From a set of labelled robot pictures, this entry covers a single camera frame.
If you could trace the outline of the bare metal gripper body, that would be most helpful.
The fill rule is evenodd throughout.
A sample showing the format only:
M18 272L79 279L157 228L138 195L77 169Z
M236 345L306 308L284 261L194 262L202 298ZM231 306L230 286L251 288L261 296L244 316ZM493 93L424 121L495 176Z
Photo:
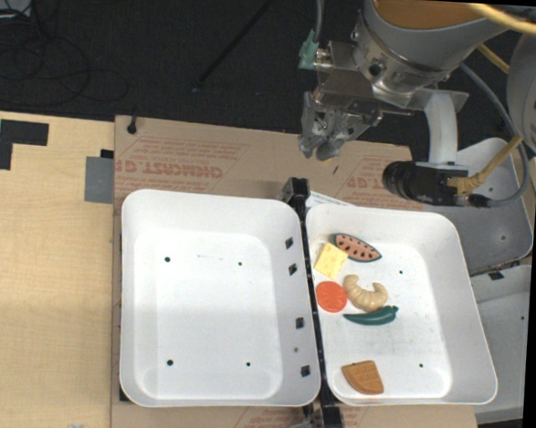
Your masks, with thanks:
M424 109L447 78L448 53L430 39L355 34L316 52L310 121L375 125Z

